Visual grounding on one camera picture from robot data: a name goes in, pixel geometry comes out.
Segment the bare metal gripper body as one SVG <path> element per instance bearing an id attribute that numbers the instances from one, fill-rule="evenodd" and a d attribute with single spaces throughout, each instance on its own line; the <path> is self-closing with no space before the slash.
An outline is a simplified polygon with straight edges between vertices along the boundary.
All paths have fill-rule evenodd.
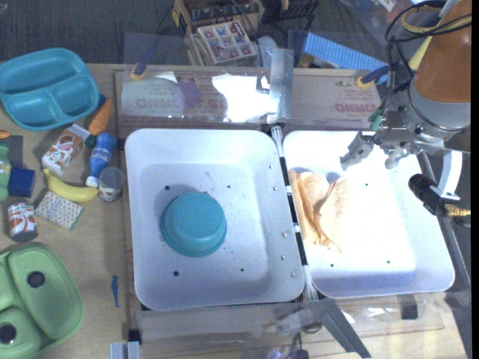
<path id="1" fill-rule="evenodd" d="M 395 147 L 410 150 L 416 153 L 419 150 L 428 153 L 442 153 L 455 150 L 462 153 L 469 151 L 469 128 L 457 132 L 449 132 L 444 128 L 437 128 L 417 117 L 408 117 L 406 112 L 389 111 L 374 125 L 373 142 L 385 150 Z"/>

